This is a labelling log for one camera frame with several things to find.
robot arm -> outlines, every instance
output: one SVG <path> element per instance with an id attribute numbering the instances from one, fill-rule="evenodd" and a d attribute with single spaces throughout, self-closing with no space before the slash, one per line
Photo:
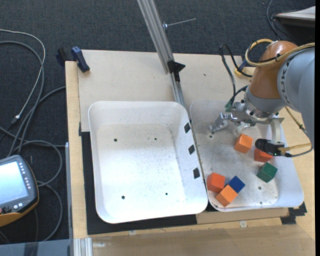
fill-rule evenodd
<path id="1" fill-rule="evenodd" d="M 239 131 L 260 123 L 271 124 L 272 133 L 278 133 L 280 122 L 274 122 L 279 120 L 276 114 L 283 107 L 289 106 L 301 113 L 307 136 L 314 149 L 314 44 L 297 47 L 288 41 L 268 43 L 270 44 L 259 63 L 251 62 L 247 51 L 247 62 L 256 68 L 244 98 L 241 102 L 233 103 L 228 113 L 221 113 L 210 129 L 215 133 L 232 122 Z M 272 134 L 271 141 L 256 141 L 256 147 L 274 156 L 283 155 L 277 150 L 283 146 L 283 143 L 279 142 L 279 134 Z"/>

empty white tray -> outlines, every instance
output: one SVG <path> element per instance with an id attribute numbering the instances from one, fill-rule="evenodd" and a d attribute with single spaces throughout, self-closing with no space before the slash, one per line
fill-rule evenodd
<path id="1" fill-rule="evenodd" d="M 108 223 L 197 214 L 208 204 L 186 109 L 98 101 L 88 110 L 96 211 Z"/>
<path id="2" fill-rule="evenodd" d="M 225 112 L 226 103 L 227 101 L 199 100 L 190 107 L 205 179 L 215 172 L 225 176 L 225 183 L 238 176 L 245 184 L 234 201 L 226 207 L 215 198 L 216 193 L 208 190 L 211 205 L 222 212 L 300 206 L 304 193 L 292 158 L 275 156 L 269 161 L 277 168 L 277 172 L 268 183 L 257 177 L 258 170 L 264 163 L 254 160 L 254 144 L 260 138 L 271 140 L 270 125 L 256 124 L 242 131 L 253 138 L 252 148 L 247 153 L 234 149 L 239 135 L 236 134 L 236 126 L 232 122 L 224 129 L 211 133 L 210 126 L 215 123 L 220 112 Z M 281 141 L 287 144 L 282 129 Z"/>

orange cube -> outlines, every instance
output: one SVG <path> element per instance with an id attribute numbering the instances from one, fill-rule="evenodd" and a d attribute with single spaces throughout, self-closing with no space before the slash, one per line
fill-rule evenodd
<path id="1" fill-rule="evenodd" d="M 272 155 L 261 151 L 260 149 L 254 149 L 254 161 L 266 163 L 272 159 Z"/>
<path id="2" fill-rule="evenodd" d="M 226 185 L 219 194 L 215 196 L 215 199 L 217 199 L 220 204 L 222 204 L 224 207 L 226 207 L 228 204 L 230 204 L 236 197 L 238 193 L 234 191 L 234 189 Z"/>
<path id="3" fill-rule="evenodd" d="M 225 186 L 225 180 L 225 176 L 213 172 L 206 178 L 206 187 L 212 192 L 220 193 Z"/>
<path id="4" fill-rule="evenodd" d="M 252 147 L 253 140 L 254 139 L 252 137 L 242 133 L 236 139 L 234 149 L 242 153 L 247 153 Z"/>

black floor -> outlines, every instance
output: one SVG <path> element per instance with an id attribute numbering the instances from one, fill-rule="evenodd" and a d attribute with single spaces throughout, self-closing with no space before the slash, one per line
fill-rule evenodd
<path id="1" fill-rule="evenodd" d="M 316 1 L 277 0 L 270 4 L 263 0 L 157 0 L 156 4 L 161 18 L 167 24 L 196 18 L 168 28 L 167 35 L 174 53 L 219 54 L 219 47 L 227 44 L 234 55 L 244 55 L 253 41 L 278 39 L 268 23 L 267 10 L 271 17 L 277 12 L 314 6 Z M 274 23 L 282 40 L 298 45 L 315 41 L 314 28 L 283 26 L 276 20 Z M 0 29 L 29 33 L 43 42 L 46 57 L 42 96 L 65 86 L 64 70 L 56 60 L 57 50 L 61 47 L 69 57 L 74 46 L 93 50 L 155 51 L 135 0 L 1 0 Z M 7 129 L 26 102 L 40 70 L 40 62 L 33 52 L 11 41 L 27 44 L 41 59 L 43 52 L 40 43 L 30 36 L 0 31 L 0 41 L 0 127 Z M 20 121 L 10 127 L 12 134 L 17 133 L 35 104 L 40 87 L 36 87 Z M 61 89 L 38 106 L 25 135 L 28 141 L 44 140 L 60 146 L 63 157 L 62 172 L 50 183 L 61 197 L 63 216 L 50 240 L 69 236 L 63 149 L 68 141 L 66 113 L 66 94 Z M 13 141 L 7 135 L 2 138 L 0 159 L 10 153 Z M 53 148 L 28 144 L 22 147 L 20 153 L 31 165 L 39 181 L 50 180 L 59 169 L 59 155 Z M 40 202 L 36 208 L 38 225 L 36 214 L 32 211 L 22 219 L 0 228 L 0 244 L 6 241 L 42 241 L 55 230 L 60 217 L 59 200 L 48 187 L 41 187 L 39 193 Z"/>

cube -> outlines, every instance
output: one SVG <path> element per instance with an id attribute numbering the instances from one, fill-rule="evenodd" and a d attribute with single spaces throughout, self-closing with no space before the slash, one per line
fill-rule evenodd
<path id="1" fill-rule="evenodd" d="M 257 176 L 264 182 L 268 183 L 275 177 L 277 170 L 278 169 L 274 167 L 272 164 L 266 162 L 259 168 Z"/>
<path id="2" fill-rule="evenodd" d="M 242 153 L 247 153 L 252 147 L 253 140 L 252 137 L 242 133 L 236 139 L 234 149 Z"/>
<path id="3" fill-rule="evenodd" d="M 266 163 L 272 159 L 272 155 L 261 151 L 260 149 L 254 149 L 254 161 Z"/>
<path id="4" fill-rule="evenodd" d="M 239 194 L 240 190 L 242 190 L 245 186 L 245 184 L 242 182 L 241 179 L 238 178 L 238 176 L 234 176 L 228 183 L 228 185 L 233 188 L 233 190 Z"/>
<path id="5" fill-rule="evenodd" d="M 215 196 L 215 199 L 219 201 L 224 207 L 230 204 L 236 197 L 238 193 L 228 184 L 221 190 L 219 194 Z"/>
<path id="6" fill-rule="evenodd" d="M 206 187 L 212 192 L 219 193 L 225 187 L 225 180 L 225 176 L 213 172 L 206 178 Z"/>

